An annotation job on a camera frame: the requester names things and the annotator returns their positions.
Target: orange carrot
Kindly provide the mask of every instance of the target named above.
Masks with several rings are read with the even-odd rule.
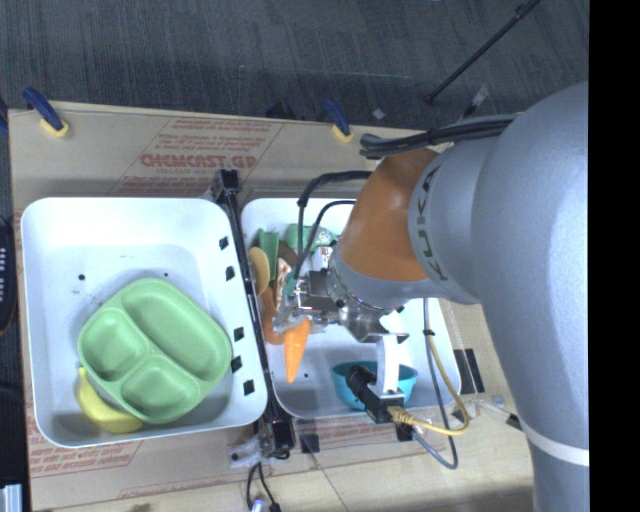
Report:
[[[311,321],[305,318],[298,326],[284,333],[284,365],[289,383],[296,378],[310,332]]]

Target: cable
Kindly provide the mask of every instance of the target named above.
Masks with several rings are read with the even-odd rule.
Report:
[[[264,487],[264,490],[266,491],[267,495],[269,496],[269,499],[271,500],[271,507],[269,507],[270,510],[280,510],[280,505],[278,505],[278,503],[276,503],[276,501],[273,499],[273,495],[271,494],[269,487],[267,487],[267,483],[264,481],[264,473],[262,472],[262,462],[258,462],[249,470],[249,478],[247,480],[247,494],[246,494],[247,507],[249,508],[249,510],[253,509],[253,500],[251,499],[251,482],[253,481],[253,475],[256,472],[256,469],[260,474],[260,482],[262,482],[262,486]]]
[[[424,307],[425,308],[427,307],[426,299],[425,299]],[[427,338],[428,350],[430,351],[430,353],[433,355],[433,358],[435,359],[436,365],[438,366],[438,370],[440,371],[440,375],[442,375],[442,379],[444,380],[444,383],[446,384],[447,389],[449,390],[449,393],[451,393],[451,396],[453,396],[453,399],[455,400],[456,405],[460,408],[460,412],[462,413],[462,417],[463,417],[462,427],[457,428],[455,430],[450,429],[446,423],[446,415],[444,414],[443,414],[443,417],[445,418],[445,428],[442,428],[442,427],[438,427],[437,425],[432,425],[431,423],[428,423],[419,418],[416,418],[415,416],[405,411],[402,407],[399,407],[396,405],[392,405],[388,407],[387,411],[391,415],[391,419],[393,421],[405,423],[407,425],[412,425],[412,426],[414,425],[419,426],[426,430],[431,430],[433,432],[438,432],[439,434],[445,434],[448,436],[462,435],[469,427],[469,413],[467,412],[467,409],[464,403],[460,399],[460,396],[458,396],[458,393],[456,393],[455,389],[453,389],[453,385],[451,384],[451,381],[447,376],[447,373],[444,369],[442,361],[440,360],[440,356],[438,355],[438,351],[435,347],[435,344],[433,343],[433,336],[429,334],[429,331],[425,331],[425,337]]]
[[[372,171],[343,171],[343,172],[331,172],[326,174],[321,174],[320,176],[312,179],[307,186],[300,194],[300,198],[298,199],[298,261],[296,262],[296,267],[293,271],[293,280],[297,280],[300,277],[300,270],[302,269],[302,237],[303,237],[303,228],[304,228],[304,209],[309,203],[309,198],[315,189],[326,185],[327,183],[334,182],[343,182],[343,181],[352,181],[359,179],[368,179],[371,176]]]
[[[426,341],[426,337],[429,336],[430,331],[429,331],[429,325],[428,325],[428,312],[427,312],[427,300],[423,299],[422,302],[422,309],[423,309],[423,317],[424,317],[424,333],[425,333],[425,341]],[[427,349],[427,360],[429,362],[429,372],[431,373],[431,379],[433,380],[433,387],[434,390],[436,392],[436,398],[438,400],[438,407],[440,408],[440,414],[442,415],[442,420],[444,421],[444,426],[446,428],[449,428],[449,420],[447,418],[447,413],[444,410],[444,403],[442,401],[442,393],[440,392],[440,386],[438,385],[438,379],[436,376],[436,370],[434,368],[434,364],[433,364],[433,354],[431,351],[431,347],[429,345],[429,343],[425,343],[426,345],[426,349]],[[452,462],[449,462],[447,460],[444,459],[444,457],[442,457],[442,455],[440,455],[435,448],[433,448],[429,443],[427,443],[427,440],[424,439],[424,437],[422,437],[417,431],[416,431],[416,427],[412,426],[411,427],[411,437],[413,437],[416,441],[418,441],[422,447],[427,450],[429,452],[429,454],[436,459],[440,464],[442,464],[444,467],[446,467],[447,469],[451,469],[451,470],[455,470],[458,468],[458,452],[456,450],[456,444],[453,440],[452,436],[447,436],[449,438],[449,446],[451,447],[451,457],[452,457]]]
[[[298,254],[298,262],[299,262],[300,268],[302,268],[302,264],[304,263],[304,261],[309,256],[309,253],[311,252],[311,246],[313,245],[313,242],[316,238],[316,234],[318,233],[318,229],[320,228],[320,222],[322,221],[322,217],[324,217],[324,214],[327,212],[327,210],[329,210],[329,208],[333,208],[334,206],[340,206],[343,204],[355,204],[355,200],[344,199],[339,201],[332,201],[322,207],[322,210],[320,210],[320,213],[318,214],[316,221],[313,223],[313,226],[311,226],[311,230],[309,231],[309,236],[307,237],[307,245],[304,248],[304,251],[302,252],[302,254]]]
[[[474,121],[462,121],[444,128],[436,128],[399,139],[382,139],[366,133],[360,138],[360,144],[363,147],[360,154],[367,158],[381,158],[445,142],[497,137],[516,117],[515,115],[494,116]]]

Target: blue bowl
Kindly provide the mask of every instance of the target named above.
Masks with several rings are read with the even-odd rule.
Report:
[[[336,388],[336,394],[338,398],[345,404],[357,411],[364,411],[364,404],[358,400],[353,392],[347,386],[346,375],[354,365],[362,365],[373,373],[377,373],[378,362],[377,361],[351,361],[348,363],[340,363],[331,368],[331,380]],[[409,366],[403,364],[400,365],[400,375],[398,378],[398,387],[404,393],[404,402],[407,403],[411,397],[411,391],[413,386],[418,380],[418,372]]]

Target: black rod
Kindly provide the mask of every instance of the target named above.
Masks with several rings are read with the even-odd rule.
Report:
[[[509,20],[509,22],[502,27],[496,34],[491,37],[482,47],[474,53],[471,57],[469,57],[464,64],[462,64],[458,69],[456,69],[449,77],[444,80],[438,87],[436,87],[433,91],[427,94],[424,97],[424,101],[432,104],[433,100],[438,96],[445,88],[447,88],[451,83],[458,78],[462,73],[466,71],[466,69],[471,66],[475,61],[477,61],[489,48],[491,48],[502,36],[504,36],[509,30],[513,28],[513,26],[518,23],[521,19],[523,19],[531,10],[540,3],[541,0],[529,0],[526,4],[519,5],[516,8],[516,15]]]

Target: green plate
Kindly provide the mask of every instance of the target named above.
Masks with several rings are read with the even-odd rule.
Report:
[[[232,357],[224,329],[161,279],[120,290],[84,325],[78,354],[123,409],[146,423],[174,421],[222,379]]]

